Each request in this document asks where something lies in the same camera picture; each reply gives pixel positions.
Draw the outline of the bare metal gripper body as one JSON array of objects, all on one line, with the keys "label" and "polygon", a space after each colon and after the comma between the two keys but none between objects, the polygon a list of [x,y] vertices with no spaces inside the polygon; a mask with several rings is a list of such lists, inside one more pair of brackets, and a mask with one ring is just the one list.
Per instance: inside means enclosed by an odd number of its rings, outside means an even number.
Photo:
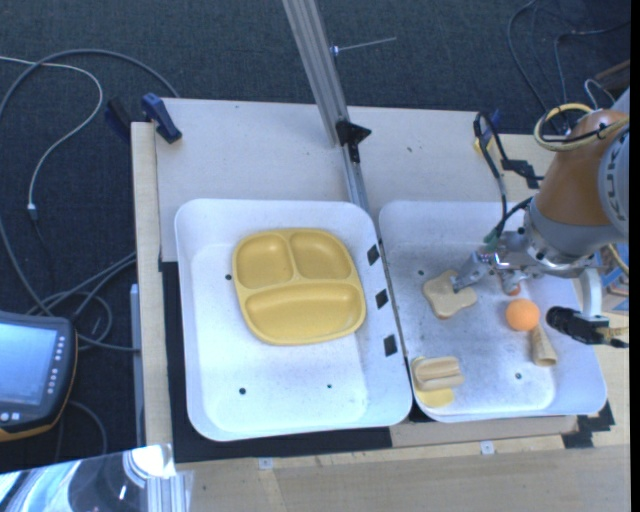
[{"label": "bare metal gripper body", "polygon": [[595,267],[594,255],[573,258],[557,251],[534,230],[491,231],[466,261],[466,278],[481,279],[491,271],[521,273],[527,277],[549,274],[577,277],[586,268]]}]

